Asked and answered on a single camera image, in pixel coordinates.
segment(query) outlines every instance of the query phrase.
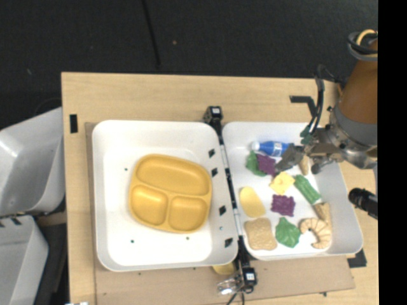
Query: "yellow oval toy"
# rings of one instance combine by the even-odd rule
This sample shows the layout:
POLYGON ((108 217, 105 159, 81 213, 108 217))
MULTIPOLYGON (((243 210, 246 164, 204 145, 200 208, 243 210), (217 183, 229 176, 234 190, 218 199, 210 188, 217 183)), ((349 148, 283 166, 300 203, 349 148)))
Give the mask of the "yellow oval toy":
POLYGON ((266 209, 255 190, 249 186, 240 190, 240 204, 246 215, 252 218, 266 214, 266 209))
POLYGON ((150 154, 136 164, 128 205, 133 217, 149 227, 192 233, 206 222, 212 181, 206 169, 192 161, 150 154))

